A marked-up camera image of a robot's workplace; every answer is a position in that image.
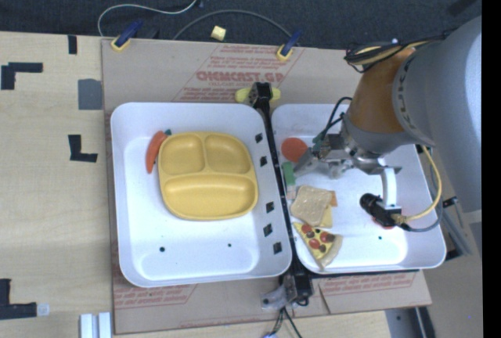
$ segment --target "pepperoni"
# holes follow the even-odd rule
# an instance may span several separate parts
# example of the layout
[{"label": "pepperoni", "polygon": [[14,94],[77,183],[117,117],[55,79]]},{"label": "pepperoni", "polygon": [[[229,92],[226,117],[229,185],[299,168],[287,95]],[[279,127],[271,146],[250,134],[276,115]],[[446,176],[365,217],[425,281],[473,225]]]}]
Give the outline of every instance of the pepperoni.
[{"label": "pepperoni", "polygon": [[328,233],[328,232],[325,232],[323,231],[321,234],[320,234],[320,240],[324,243],[326,242],[334,242],[334,239],[335,239],[335,236]]},{"label": "pepperoni", "polygon": [[307,232],[310,232],[311,230],[313,230],[313,228],[311,227],[311,225],[308,225],[308,224],[303,224],[301,226],[301,231],[305,234]]},{"label": "pepperoni", "polygon": [[320,248],[320,242],[317,239],[310,239],[308,241],[308,245],[313,248],[313,249],[318,249]]}]

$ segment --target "toy carrot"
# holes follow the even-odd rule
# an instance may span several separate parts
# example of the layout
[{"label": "toy carrot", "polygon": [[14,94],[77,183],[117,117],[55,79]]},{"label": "toy carrot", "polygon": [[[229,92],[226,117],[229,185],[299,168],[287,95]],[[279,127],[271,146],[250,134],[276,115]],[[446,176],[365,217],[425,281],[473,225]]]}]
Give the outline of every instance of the toy carrot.
[{"label": "toy carrot", "polygon": [[155,159],[160,151],[160,146],[164,143],[164,140],[168,138],[171,134],[171,130],[158,131],[150,140],[148,149],[146,150],[146,170],[148,174],[153,171],[153,165],[155,164]]}]

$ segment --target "yellow divided plate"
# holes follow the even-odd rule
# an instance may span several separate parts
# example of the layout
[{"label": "yellow divided plate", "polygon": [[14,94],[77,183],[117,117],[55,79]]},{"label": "yellow divided plate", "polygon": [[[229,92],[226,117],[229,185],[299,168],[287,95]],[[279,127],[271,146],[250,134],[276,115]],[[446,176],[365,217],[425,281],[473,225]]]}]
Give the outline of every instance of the yellow divided plate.
[{"label": "yellow divided plate", "polygon": [[188,220],[244,215],[258,201],[258,182],[247,147],[234,136],[186,132],[169,136],[158,153],[165,206]]}]

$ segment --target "yellow cable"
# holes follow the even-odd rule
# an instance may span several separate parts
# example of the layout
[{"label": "yellow cable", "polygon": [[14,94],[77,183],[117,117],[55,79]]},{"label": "yellow cable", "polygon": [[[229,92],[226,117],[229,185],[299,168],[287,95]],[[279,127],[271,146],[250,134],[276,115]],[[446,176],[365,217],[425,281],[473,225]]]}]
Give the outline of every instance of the yellow cable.
[{"label": "yellow cable", "polygon": [[372,57],[357,60],[356,56],[358,56],[360,54],[370,53],[373,50],[381,49],[381,46],[366,47],[366,48],[360,49],[358,51],[354,50],[353,52],[351,52],[347,56],[347,58],[349,59],[349,58],[351,58],[350,56],[354,56],[355,59],[347,60],[347,61],[348,61],[348,63],[350,63],[351,65],[354,65],[354,66],[365,66],[367,64],[375,63],[376,61],[380,61],[380,60],[386,59],[388,57],[391,57],[394,54],[396,54],[397,52],[400,52],[404,49],[415,48],[417,46],[421,46],[421,45],[424,45],[424,44],[429,43],[429,42],[430,41],[414,41],[412,43],[409,43],[408,45],[403,45],[403,46],[402,45],[393,45],[391,47],[388,47],[388,49],[384,50],[383,52],[379,52]]},{"label": "yellow cable", "polygon": [[421,149],[424,151],[424,154],[426,154],[426,157],[428,161],[431,164],[431,168],[433,168],[433,172],[435,174],[435,177],[437,179],[437,195],[433,201],[433,203],[425,210],[421,211],[418,214],[414,214],[413,216],[404,216],[402,214],[394,214],[391,217],[395,220],[395,222],[398,225],[406,224],[409,221],[416,220],[418,218],[424,217],[425,215],[429,214],[440,202],[440,198],[442,197],[442,180],[440,178],[440,173],[438,172],[437,166],[433,159],[431,158],[431,155],[429,154],[427,148],[420,146]]}]

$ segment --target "blue clamp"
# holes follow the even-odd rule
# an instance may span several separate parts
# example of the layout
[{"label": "blue clamp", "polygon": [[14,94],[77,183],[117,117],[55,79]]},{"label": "blue clamp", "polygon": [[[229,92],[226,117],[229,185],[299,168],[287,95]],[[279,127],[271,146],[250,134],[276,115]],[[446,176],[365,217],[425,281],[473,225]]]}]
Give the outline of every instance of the blue clamp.
[{"label": "blue clamp", "polygon": [[124,50],[131,42],[131,38],[134,37],[134,35],[137,33],[137,31],[139,31],[139,29],[141,29],[141,27],[142,20],[137,20],[131,23],[124,29],[120,36],[117,36],[114,40],[112,40],[111,48],[115,52],[121,52],[122,50]]},{"label": "blue clamp", "polygon": [[301,31],[295,31],[292,36],[290,36],[290,39],[287,41],[287,43],[279,47],[278,51],[276,52],[276,58],[280,61],[287,61],[292,54],[293,46],[297,43],[300,36]]}]

